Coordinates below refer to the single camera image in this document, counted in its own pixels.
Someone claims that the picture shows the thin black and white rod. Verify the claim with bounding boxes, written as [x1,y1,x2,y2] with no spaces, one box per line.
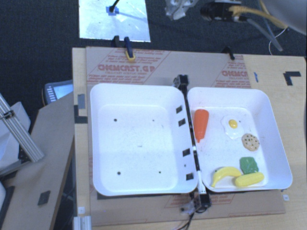
[182,86,206,194]

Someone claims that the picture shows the tan chocolate chip biscuit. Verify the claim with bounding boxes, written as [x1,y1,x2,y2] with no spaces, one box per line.
[241,133,260,152]

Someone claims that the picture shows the yellow corn cob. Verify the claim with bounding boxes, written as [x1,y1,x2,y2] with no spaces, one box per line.
[234,172,265,187]

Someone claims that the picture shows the white and yellow fried egg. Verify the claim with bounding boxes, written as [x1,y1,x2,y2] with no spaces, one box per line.
[220,115,246,140]

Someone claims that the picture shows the orange carrot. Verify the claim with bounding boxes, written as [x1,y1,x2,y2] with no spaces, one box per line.
[193,109,210,144]

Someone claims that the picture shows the yellow banana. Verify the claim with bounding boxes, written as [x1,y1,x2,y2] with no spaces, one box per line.
[210,166,242,188]

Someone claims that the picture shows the black cylinder on white bracket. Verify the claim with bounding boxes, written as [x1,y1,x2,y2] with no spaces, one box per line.
[200,0,243,23]

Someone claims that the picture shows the white plastic tray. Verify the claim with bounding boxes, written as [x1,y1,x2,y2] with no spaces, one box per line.
[89,83,200,197]
[186,87,294,193]

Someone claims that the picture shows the green lettuce leaf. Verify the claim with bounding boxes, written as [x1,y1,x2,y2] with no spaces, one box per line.
[239,156,260,175]

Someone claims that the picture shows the brown cardboard board red print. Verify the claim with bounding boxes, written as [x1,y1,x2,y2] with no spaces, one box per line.
[85,46,287,228]

